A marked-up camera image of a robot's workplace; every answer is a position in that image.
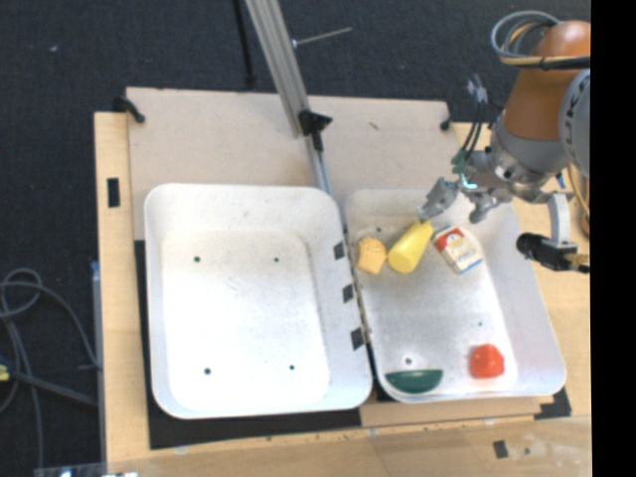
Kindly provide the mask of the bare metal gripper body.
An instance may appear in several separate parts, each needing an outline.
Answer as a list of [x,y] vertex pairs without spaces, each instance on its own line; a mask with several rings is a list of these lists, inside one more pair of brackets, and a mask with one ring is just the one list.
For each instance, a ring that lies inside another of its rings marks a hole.
[[543,186],[553,175],[551,159],[535,149],[513,154],[505,148],[457,153],[457,185],[473,203],[508,203],[518,198],[544,204],[550,197]]

